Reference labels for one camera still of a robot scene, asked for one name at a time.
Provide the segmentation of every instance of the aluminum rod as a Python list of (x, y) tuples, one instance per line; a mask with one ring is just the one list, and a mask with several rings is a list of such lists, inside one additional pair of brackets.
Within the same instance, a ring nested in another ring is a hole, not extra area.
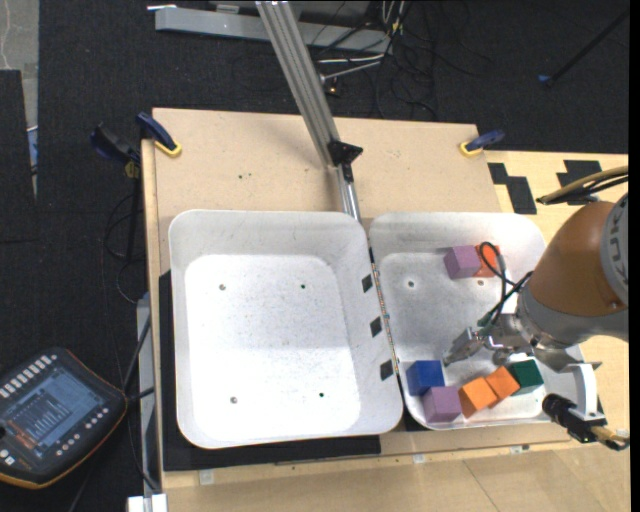
[(360, 221), (355, 187), (345, 181), (341, 166), (336, 168), (329, 154), (329, 142), (340, 136), (293, 10), (286, 1), (256, 2), (256, 6), (316, 151), (325, 167), (336, 169), (342, 209)]

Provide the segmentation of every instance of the blue clamp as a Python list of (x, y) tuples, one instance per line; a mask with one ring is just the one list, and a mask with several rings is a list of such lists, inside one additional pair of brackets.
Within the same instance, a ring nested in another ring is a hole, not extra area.
[(146, 112), (140, 112), (136, 116), (136, 123), (151, 136), (156, 147), (163, 153), (175, 158), (182, 152), (182, 146), (173, 140), (167, 130)]
[(140, 165), (140, 152), (126, 140), (109, 130), (103, 123), (100, 123), (91, 132), (89, 139), (93, 149), (102, 158), (115, 160), (123, 165), (127, 165), (129, 162)]
[(460, 144), (460, 151), (464, 156), (475, 156), (482, 152), (486, 146), (495, 144), (504, 139), (504, 132), (502, 130), (493, 130), (476, 137), (470, 142), (463, 142)]

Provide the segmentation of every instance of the blue cube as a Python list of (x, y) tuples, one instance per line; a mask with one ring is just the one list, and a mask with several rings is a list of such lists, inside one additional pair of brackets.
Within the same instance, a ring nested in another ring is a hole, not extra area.
[(411, 396), (422, 396), (431, 387), (444, 386), (440, 361), (416, 361), (407, 370), (407, 383)]

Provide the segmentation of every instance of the display screen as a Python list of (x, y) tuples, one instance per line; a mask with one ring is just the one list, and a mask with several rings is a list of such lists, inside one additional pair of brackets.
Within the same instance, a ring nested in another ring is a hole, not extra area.
[(7, 425), (39, 457), (104, 400), (63, 368), (54, 369), (9, 411)]

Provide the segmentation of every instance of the orange cube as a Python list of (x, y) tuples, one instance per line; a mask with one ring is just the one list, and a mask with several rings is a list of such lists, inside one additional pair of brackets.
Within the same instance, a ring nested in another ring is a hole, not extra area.
[(484, 377), (478, 377), (471, 382), (467, 382), (458, 390), (458, 395), (460, 396), (462, 414), (465, 418), (470, 417), (480, 409), (489, 407), (498, 400)]
[[(487, 248), (487, 247), (483, 249), (481, 254), (480, 245), (481, 244), (476, 245), (476, 252), (478, 253), (478, 258), (480, 258), (480, 268), (475, 274), (473, 274), (473, 277), (496, 277), (493, 271), (487, 266), (487, 264), (482, 259), (482, 256), (484, 256), (485, 259), (489, 262), (489, 264), (493, 268), (499, 271), (500, 269), (498, 268), (498, 261), (496, 260), (496, 255), (490, 248)], [(500, 252), (500, 246), (496, 245), (495, 247), (496, 249), (498, 249), (498, 252)]]
[(509, 373), (505, 366), (501, 366), (496, 371), (485, 377), (489, 386), (496, 394), (497, 400), (489, 407), (495, 407), (498, 402), (513, 395), (520, 389), (518, 381)]

